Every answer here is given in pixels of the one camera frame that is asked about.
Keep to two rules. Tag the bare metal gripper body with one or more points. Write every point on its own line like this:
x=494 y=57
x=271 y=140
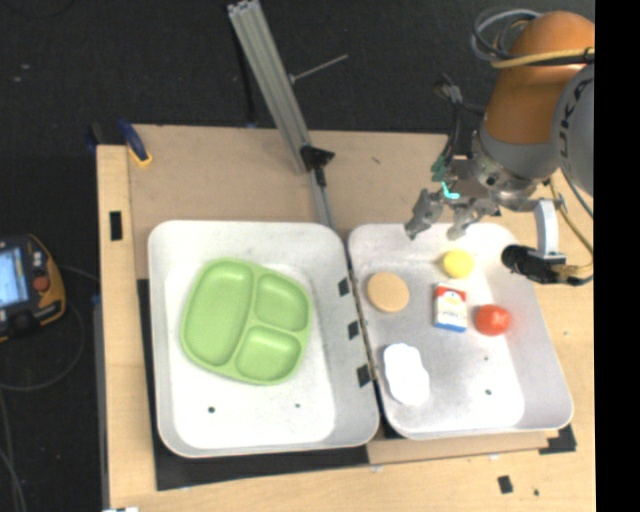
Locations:
x=480 y=186

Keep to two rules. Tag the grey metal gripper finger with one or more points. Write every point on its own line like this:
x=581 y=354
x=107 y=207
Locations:
x=421 y=215
x=462 y=220

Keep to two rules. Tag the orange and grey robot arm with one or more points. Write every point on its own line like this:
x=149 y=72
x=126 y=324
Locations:
x=537 y=100

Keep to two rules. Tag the yellow round toy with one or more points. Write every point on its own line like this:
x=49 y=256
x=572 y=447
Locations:
x=458 y=263

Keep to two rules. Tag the tan round biscuit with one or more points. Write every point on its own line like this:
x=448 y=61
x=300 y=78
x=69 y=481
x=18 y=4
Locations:
x=388 y=292

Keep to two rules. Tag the white and red carton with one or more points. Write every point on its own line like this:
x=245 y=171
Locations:
x=450 y=307

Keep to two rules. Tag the red tomato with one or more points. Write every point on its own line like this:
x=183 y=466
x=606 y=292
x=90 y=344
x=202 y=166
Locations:
x=492 y=320

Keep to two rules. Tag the white plastic tray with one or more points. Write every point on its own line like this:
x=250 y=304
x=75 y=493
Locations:
x=245 y=410
x=470 y=390

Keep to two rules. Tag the brown cardboard board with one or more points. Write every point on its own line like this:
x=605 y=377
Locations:
x=230 y=185

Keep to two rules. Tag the green divided plate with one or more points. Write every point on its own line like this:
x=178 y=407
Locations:
x=245 y=321

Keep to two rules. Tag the black cylinder on white bracket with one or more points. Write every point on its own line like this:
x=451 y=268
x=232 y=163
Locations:
x=539 y=250

